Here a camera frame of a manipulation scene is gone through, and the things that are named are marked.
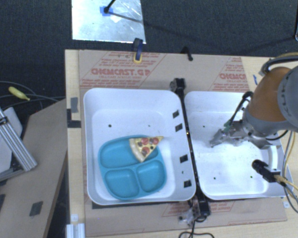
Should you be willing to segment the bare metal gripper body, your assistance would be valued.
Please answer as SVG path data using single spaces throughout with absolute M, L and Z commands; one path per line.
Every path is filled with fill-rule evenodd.
M 231 138 L 245 138 L 245 142 L 250 142 L 259 149 L 267 149 L 272 145 L 273 141 L 281 138 L 281 136 L 270 137 L 267 134 L 255 130 L 246 120 L 233 121 L 231 125 L 226 126 L 223 131 L 226 133 L 225 141 L 231 143 Z

